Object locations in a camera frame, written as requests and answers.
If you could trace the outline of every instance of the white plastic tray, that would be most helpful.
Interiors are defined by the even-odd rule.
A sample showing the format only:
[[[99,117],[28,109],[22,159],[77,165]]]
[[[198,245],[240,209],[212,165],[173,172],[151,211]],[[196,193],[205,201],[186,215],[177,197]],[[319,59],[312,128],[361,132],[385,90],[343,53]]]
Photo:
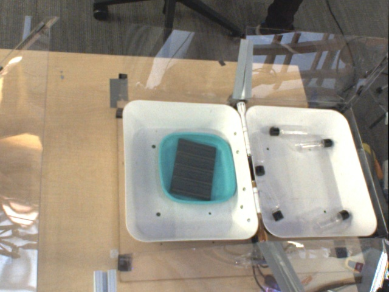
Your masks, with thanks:
[[[241,121],[232,107],[138,100],[125,107],[123,127],[126,225],[135,239],[242,240],[256,233],[258,217]],[[237,182],[231,199],[210,205],[185,204],[163,193],[158,145],[164,136],[179,131],[213,133],[230,144]]]
[[[253,106],[246,113],[257,176],[261,212],[267,230],[283,238],[368,236],[377,220],[363,177],[347,120],[338,112],[322,109]],[[300,125],[310,139],[332,139],[334,146],[299,152],[296,139],[270,136],[270,127]],[[272,209],[279,203],[284,218],[275,221]],[[348,210],[349,224],[330,231],[315,229],[315,221]]]

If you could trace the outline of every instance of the black pants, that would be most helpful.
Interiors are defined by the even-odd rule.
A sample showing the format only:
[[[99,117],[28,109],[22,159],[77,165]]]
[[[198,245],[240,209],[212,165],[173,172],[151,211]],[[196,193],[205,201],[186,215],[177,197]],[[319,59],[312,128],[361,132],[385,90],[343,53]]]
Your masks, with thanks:
[[[274,0],[267,10],[266,24],[270,27],[290,28],[303,0]]]

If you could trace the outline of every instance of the chair base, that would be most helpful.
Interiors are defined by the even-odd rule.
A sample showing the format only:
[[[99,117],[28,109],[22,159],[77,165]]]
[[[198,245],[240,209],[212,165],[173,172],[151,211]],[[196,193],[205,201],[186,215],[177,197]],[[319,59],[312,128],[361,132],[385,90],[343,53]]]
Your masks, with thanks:
[[[108,19],[108,6],[114,4],[124,4],[132,2],[142,2],[152,0],[95,0],[93,4],[94,18],[98,20]],[[231,31],[233,37],[244,37],[242,30],[227,18],[214,11],[212,8],[201,2],[200,0],[164,0],[164,14],[165,14],[165,28],[172,29],[174,22],[174,13],[176,9],[176,3],[180,2],[186,5],[188,8],[196,11],[197,13],[205,16],[213,22]]]

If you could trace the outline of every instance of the black shoe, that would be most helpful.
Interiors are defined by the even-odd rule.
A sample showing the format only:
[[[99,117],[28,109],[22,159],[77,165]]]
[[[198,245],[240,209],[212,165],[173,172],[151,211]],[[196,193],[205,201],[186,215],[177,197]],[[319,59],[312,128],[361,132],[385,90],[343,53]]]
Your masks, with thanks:
[[[290,25],[287,27],[273,27],[266,24],[265,21],[263,21],[260,25],[258,25],[255,28],[255,34],[256,35],[280,35],[281,33],[291,32],[294,31],[294,26]]]

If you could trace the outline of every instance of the teal container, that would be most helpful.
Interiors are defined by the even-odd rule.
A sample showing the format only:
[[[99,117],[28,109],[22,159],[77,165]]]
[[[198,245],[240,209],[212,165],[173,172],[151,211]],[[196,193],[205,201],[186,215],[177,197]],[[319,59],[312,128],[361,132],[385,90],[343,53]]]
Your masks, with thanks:
[[[196,200],[169,192],[173,176],[179,139],[216,147],[215,169],[213,173],[211,200]],[[162,190],[170,199],[180,203],[212,204],[230,199],[236,190],[235,166],[230,145],[221,137],[207,133],[172,133],[159,144],[159,176]]]

